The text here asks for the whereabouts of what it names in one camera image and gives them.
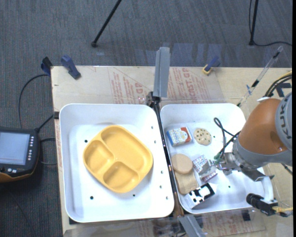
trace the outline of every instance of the metal bracket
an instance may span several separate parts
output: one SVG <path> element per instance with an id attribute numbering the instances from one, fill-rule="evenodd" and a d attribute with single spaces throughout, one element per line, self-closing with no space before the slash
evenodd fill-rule
<path id="1" fill-rule="evenodd" d="M 197 223 L 194 215 L 186 215 L 182 218 L 179 218 L 179 221 L 182 224 L 188 237 L 206 237 L 203 230 Z"/>
<path id="2" fill-rule="evenodd" d="M 274 175 L 266 176 L 256 169 L 241 168 L 241 172 L 248 176 L 254 182 L 262 181 L 265 177 L 272 179 Z"/>
<path id="3" fill-rule="evenodd" d="M 170 48 L 161 47 L 156 55 L 156 68 L 154 72 L 153 96 L 167 97 L 170 69 Z"/>
<path id="4" fill-rule="evenodd" d="M 159 105 L 160 102 L 161 102 L 161 97 L 153 96 L 152 91 L 149 92 L 148 95 L 146 96 L 145 104 L 151 107 L 157 115 L 157 120 L 158 120 L 161 139 L 162 139 L 162 145 L 164 148 L 166 148 L 166 141 L 165 141 L 163 126 L 162 126 L 161 117 L 160 117 L 160 105 Z"/>

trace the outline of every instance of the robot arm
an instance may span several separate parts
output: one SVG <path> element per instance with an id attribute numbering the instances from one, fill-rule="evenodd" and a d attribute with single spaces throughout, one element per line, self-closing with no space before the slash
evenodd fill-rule
<path id="1" fill-rule="evenodd" d="M 292 93 L 282 101 L 267 98 L 260 102 L 233 139 L 232 152 L 224 153 L 214 165 L 226 175 L 238 170 L 255 182 L 261 181 L 264 197 L 248 194 L 246 201 L 266 215 L 287 216 L 290 214 L 284 213 L 274 199 L 273 176 L 258 171 L 273 162 L 293 166 Z"/>

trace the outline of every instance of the divided plate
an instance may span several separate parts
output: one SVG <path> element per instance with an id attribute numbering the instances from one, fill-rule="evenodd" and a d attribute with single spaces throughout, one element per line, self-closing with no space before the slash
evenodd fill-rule
<path id="1" fill-rule="evenodd" d="M 127 129 L 109 125 L 86 146 L 83 162 L 108 189 L 125 193 L 148 174 L 153 157 L 149 148 Z"/>

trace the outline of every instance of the tripod leg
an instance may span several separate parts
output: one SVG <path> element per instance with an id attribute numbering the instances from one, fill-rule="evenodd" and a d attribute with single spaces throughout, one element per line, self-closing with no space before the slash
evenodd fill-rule
<path id="1" fill-rule="evenodd" d="M 253 22 L 252 22 L 252 28 L 251 28 L 251 38 L 250 38 L 249 45 L 254 45 L 255 44 L 255 42 L 253 41 L 253 37 L 254 37 L 254 34 L 255 34 L 256 19 L 257 19 L 257 12 L 258 12 L 258 4 L 259 4 L 259 0 L 256 0 L 255 10 L 254 10 L 254 13 L 253 13 Z"/>
<path id="2" fill-rule="evenodd" d="M 109 23 L 110 19 L 112 18 L 114 12 L 116 11 L 117 7 L 119 6 L 120 2 L 122 2 L 122 0 L 117 0 L 113 10 L 111 11 L 111 13 L 109 14 L 108 18 L 106 19 L 104 25 L 102 26 L 102 28 L 100 29 L 99 33 L 97 34 L 97 36 L 95 37 L 94 41 L 91 42 L 91 46 L 96 47 L 97 46 L 97 41 L 99 39 L 99 37 L 101 36 L 102 32 L 104 31 L 105 27 L 107 26 L 107 24 Z"/>

